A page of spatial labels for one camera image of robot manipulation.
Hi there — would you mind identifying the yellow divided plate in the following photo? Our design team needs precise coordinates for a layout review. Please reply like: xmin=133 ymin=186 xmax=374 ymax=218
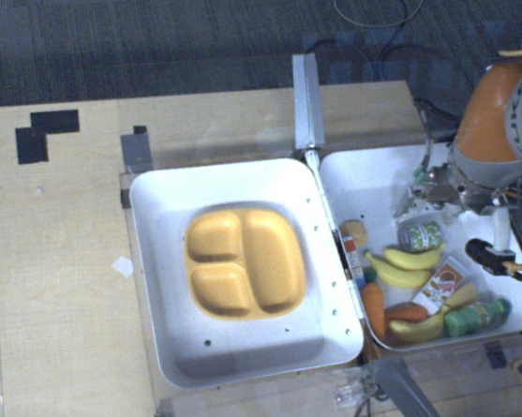
xmin=179 ymin=201 xmax=312 ymax=328

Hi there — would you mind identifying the beige round biscuit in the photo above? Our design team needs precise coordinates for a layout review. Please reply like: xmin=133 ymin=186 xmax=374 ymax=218
xmin=337 ymin=217 xmax=371 ymax=250

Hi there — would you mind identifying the yellow banana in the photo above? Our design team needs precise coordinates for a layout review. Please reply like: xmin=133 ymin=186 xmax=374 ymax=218
xmin=363 ymin=243 xmax=435 ymax=296
xmin=384 ymin=281 xmax=485 ymax=349
xmin=382 ymin=239 xmax=450 ymax=276

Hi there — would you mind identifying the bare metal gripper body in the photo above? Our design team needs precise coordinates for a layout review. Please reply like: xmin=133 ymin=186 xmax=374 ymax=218
xmin=419 ymin=160 xmax=469 ymax=213

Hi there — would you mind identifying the orange carrot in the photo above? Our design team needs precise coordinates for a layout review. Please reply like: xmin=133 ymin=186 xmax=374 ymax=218
xmin=357 ymin=268 xmax=392 ymax=344

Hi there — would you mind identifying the black cylinder on white bracket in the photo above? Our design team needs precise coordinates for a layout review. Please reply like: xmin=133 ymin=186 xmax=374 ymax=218
xmin=459 ymin=204 xmax=519 ymax=280

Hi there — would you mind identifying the white and orange carton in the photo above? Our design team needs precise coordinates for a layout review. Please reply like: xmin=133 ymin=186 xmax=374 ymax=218
xmin=406 ymin=259 xmax=469 ymax=320

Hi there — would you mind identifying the green and white can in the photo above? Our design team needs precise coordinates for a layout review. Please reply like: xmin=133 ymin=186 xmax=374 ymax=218
xmin=395 ymin=218 xmax=445 ymax=256

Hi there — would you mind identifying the white red and blue packet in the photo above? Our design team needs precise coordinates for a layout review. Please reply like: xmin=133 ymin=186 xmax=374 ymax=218
xmin=341 ymin=233 xmax=367 ymax=293

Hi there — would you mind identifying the green plastic bottle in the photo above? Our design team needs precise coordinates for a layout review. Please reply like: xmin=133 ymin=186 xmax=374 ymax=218
xmin=441 ymin=296 xmax=515 ymax=340

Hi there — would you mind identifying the orange sausage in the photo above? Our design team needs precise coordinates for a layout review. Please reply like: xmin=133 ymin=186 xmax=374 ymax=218
xmin=382 ymin=300 xmax=430 ymax=328

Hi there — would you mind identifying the white plastic tray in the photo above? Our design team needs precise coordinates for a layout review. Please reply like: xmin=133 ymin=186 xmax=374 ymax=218
xmin=316 ymin=128 xmax=522 ymax=361
xmin=126 ymin=147 xmax=369 ymax=395

